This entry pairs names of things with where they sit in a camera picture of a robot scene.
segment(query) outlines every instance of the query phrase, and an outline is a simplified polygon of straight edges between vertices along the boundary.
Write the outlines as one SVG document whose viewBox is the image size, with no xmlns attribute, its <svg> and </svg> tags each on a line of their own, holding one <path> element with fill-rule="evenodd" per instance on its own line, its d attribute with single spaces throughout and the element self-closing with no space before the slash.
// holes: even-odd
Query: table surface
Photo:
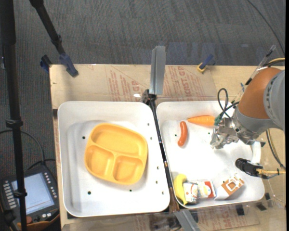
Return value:
<svg viewBox="0 0 289 231">
<path fill-rule="evenodd" d="M 63 65 L 50 66 L 50 85 L 53 110 L 56 111 L 60 104 L 66 101 L 137 101 L 139 94 L 141 95 L 145 89 L 149 89 L 150 85 L 150 65 L 97 65 L 97 64 L 75 64 L 75 68 L 79 71 L 79 75 L 71 77 Z M 165 68 L 164 91 L 166 95 L 161 97 L 167 101 L 169 96 L 174 96 L 173 101 L 194 100 L 195 96 L 212 99 L 217 94 L 216 90 L 225 88 L 228 92 L 230 100 L 234 98 L 241 87 L 241 83 L 245 83 L 254 72 L 256 66 L 208 66 L 204 73 L 199 73 L 196 66 L 186 65 L 167 65 Z M 108 230 L 110 217 L 100 218 L 68 218 L 63 203 L 62 192 L 62 175 L 60 162 L 60 146 L 58 135 L 58 122 L 56 112 L 53 113 L 53 128 L 55 138 L 56 151 L 56 170 L 59 188 L 60 201 L 60 221 L 62 230 L 68 227 L 68 230 L 87 230 L 94 223 L 94 227 L 103 227 Z M 282 162 L 285 162 L 285 136 L 278 129 L 271 129 L 272 138 L 278 156 Z M 262 165 L 267 170 L 276 170 L 279 168 L 278 163 L 274 160 L 269 146 L 266 145 L 262 149 Z M 225 217 L 213 220 L 212 216 L 208 217 L 204 214 L 204 219 L 210 219 L 210 228 L 199 222 L 198 226 L 202 230 L 249 230 L 249 231 L 265 231 L 265 230 L 286 230 L 286 176 L 280 175 L 270 180 L 263 180 L 265 192 L 270 194 L 271 199 L 262 202 L 263 208 L 255 206 L 248 207 L 245 213 L 244 222 L 235 218 L 230 218 L 232 222 L 218 225 L 218 222 L 227 222 Z M 150 230 L 148 227 L 148 216 L 137 215 L 128 219 L 126 216 L 112 217 L 113 222 L 118 221 L 120 225 L 127 224 L 124 228 L 134 230 L 141 220 L 142 227 L 138 230 Z"/>
</svg>

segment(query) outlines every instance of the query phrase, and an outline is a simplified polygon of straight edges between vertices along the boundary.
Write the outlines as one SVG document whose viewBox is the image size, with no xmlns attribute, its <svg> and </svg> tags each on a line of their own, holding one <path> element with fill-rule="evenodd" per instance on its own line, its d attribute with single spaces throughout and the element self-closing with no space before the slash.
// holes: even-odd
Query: white tray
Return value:
<svg viewBox="0 0 289 231">
<path fill-rule="evenodd" d="M 229 109 L 227 113 L 231 115 L 232 110 Z M 163 102 L 157 106 L 158 123 L 172 180 L 177 174 L 183 173 L 188 180 L 211 180 L 216 189 L 223 181 L 237 173 L 245 182 L 242 189 L 238 189 L 226 200 L 210 198 L 201 199 L 196 205 L 180 203 L 186 208 L 254 202 L 264 195 L 262 179 L 250 176 L 235 166 L 238 158 L 251 160 L 250 146 L 239 141 L 222 149 L 212 149 L 210 141 L 213 129 L 187 121 L 188 118 L 198 115 L 216 117 L 221 111 L 217 101 Z M 181 135 L 180 122 L 183 120 L 187 124 L 189 135 L 184 147 L 179 147 L 177 141 Z"/>
<path fill-rule="evenodd" d="M 148 143 L 144 174 L 133 185 L 105 181 L 89 173 L 84 151 L 94 126 L 108 122 L 142 134 Z M 137 102 L 69 101 L 58 109 L 63 200 L 76 217 L 160 212 L 170 195 L 153 113 Z"/>
</svg>

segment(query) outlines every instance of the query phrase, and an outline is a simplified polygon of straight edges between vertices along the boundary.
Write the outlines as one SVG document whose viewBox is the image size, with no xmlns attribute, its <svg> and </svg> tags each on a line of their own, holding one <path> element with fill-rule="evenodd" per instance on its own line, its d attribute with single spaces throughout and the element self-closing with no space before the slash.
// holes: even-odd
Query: yellow plate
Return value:
<svg viewBox="0 0 289 231">
<path fill-rule="evenodd" d="M 129 185 L 143 175 L 147 156 L 147 141 L 141 134 L 119 125 L 101 123 L 90 133 L 84 161 L 94 176 Z"/>
</svg>

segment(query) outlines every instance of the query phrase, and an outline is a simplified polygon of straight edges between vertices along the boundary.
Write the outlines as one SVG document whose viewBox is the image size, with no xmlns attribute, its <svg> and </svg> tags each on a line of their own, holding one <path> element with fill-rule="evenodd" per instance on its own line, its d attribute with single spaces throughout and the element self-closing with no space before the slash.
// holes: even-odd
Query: gray floor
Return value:
<svg viewBox="0 0 289 231">
<path fill-rule="evenodd" d="M 75 64 L 151 64 L 156 45 L 166 46 L 166 64 L 202 62 L 258 65 L 285 57 L 286 0 L 44 0 L 63 47 Z M 29 0 L 14 0 L 16 60 L 22 130 L 54 158 L 52 107 L 43 55 L 59 54 Z M 0 131 L 10 117 L 5 70 L 0 67 Z M 24 167 L 40 160 L 36 143 L 24 135 Z M 52 161 L 47 165 L 55 174 Z M 15 173 L 11 133 L 0 135 L 0 179 Z M 59 230 L 56 222 L 47 230 Z M 7 231 L 0 212 L 0 231 Z"/>
</svg>

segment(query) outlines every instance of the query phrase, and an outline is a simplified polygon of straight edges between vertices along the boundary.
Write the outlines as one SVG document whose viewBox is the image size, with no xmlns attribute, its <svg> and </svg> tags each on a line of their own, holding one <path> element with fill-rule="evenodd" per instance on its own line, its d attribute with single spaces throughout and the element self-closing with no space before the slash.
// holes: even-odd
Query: red sausage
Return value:
<svg viewBox="0 0 289 231">
<path fill-rule="evenodd" d="M 186 122 L 182 121 L 180 122 L 180 128 L 181 128 L 181 136 L 178 141 L 179 146 L 183 146 L 185 144 L 185 141 L 187 139 L 187 125 Z"/>
</svg>

